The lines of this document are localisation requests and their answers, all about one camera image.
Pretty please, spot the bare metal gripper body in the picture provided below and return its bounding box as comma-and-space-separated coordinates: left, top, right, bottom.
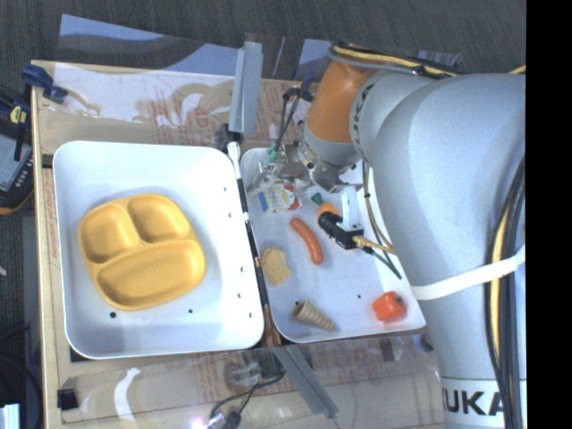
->
274, 142, 365, 195

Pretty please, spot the white printed packet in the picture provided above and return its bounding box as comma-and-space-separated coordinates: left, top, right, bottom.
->
257, 182, 302, 215

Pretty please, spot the orange carrot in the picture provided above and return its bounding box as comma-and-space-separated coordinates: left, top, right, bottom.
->
310, 191, 341, 218

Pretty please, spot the orange sausage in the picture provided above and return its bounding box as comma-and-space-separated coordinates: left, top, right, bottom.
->
290, 216, 324, 266

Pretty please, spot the beige biscuit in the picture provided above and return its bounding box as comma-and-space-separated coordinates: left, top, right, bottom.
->
260, 247, 292, 287

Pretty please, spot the white plastic tray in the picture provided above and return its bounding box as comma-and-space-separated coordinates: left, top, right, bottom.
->
240, 147, 427, 345
52, 139, 265, 360

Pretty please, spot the brown cardboard board red print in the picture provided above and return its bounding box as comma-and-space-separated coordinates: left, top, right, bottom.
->
30, 60, 446, 429

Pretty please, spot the tan ice cream cone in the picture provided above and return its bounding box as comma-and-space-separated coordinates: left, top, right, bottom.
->
292, 299, 337, 332

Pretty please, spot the orange bell pepper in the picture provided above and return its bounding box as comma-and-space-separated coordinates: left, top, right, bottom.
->
371, 290, 408, 323

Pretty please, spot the yellow divided plate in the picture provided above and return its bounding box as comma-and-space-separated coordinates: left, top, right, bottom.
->
77, 193, 208, 313

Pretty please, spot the black block with thin wires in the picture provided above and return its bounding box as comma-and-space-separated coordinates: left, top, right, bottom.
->
256, 349, 286, 378
211, 122, 245, 149

